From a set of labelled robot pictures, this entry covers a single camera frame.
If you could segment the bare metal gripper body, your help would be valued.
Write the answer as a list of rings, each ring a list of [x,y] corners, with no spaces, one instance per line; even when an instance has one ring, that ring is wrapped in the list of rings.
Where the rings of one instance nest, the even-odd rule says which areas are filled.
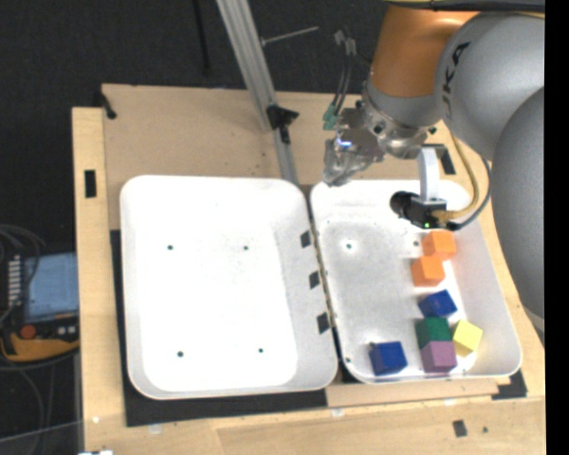
[[[414,159],[430,129],[430,125],[401,123],[369,107],[344,108],[336,121],[336,144],[373,161],[381,161],[385,155]]]

